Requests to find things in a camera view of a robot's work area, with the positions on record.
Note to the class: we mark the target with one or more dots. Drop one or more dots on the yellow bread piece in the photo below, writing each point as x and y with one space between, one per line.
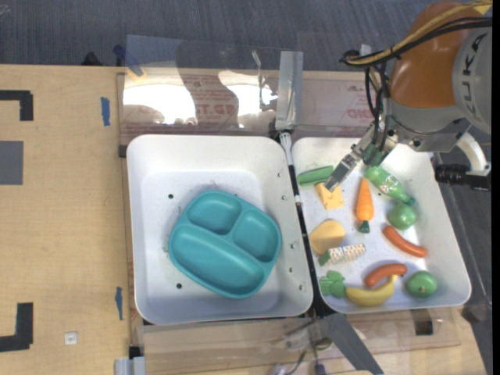
326 236

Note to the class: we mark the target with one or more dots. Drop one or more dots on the orange carrot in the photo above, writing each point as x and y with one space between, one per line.
365 205

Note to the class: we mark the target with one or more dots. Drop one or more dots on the yellow banana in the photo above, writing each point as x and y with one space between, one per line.
369 296

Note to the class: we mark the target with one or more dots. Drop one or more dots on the yellow cheese wedge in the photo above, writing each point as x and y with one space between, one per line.
332 201

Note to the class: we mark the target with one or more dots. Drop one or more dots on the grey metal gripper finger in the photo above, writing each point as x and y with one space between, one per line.
343 176
339 171

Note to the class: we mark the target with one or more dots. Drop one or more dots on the green pepper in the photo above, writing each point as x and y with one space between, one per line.
401 216

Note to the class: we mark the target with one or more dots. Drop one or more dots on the green apple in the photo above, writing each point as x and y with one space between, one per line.
422 284

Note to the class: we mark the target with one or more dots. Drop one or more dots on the orange sausage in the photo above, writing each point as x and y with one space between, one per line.
384 273
404 242

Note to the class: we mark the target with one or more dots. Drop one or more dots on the green broccoli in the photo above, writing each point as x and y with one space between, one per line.
333 284

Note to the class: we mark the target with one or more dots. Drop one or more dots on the black cylinder on white bracket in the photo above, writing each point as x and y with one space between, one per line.
451 173

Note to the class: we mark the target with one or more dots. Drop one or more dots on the white corn cob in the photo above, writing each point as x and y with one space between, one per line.
345 254

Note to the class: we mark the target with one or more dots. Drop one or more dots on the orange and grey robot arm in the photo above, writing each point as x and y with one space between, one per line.
426 72

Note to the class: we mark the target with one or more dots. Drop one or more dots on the green cucumber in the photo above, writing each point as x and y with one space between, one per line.
312 175

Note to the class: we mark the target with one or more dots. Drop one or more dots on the white plastic tray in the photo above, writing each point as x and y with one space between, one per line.
218 158
375 248

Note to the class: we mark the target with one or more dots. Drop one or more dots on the teal divided plate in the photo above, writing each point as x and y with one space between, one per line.
218 256

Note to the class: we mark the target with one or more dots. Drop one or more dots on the green bottle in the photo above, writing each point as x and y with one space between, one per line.
386 184

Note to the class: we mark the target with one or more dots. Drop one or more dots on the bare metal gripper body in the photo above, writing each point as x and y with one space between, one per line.
433 139

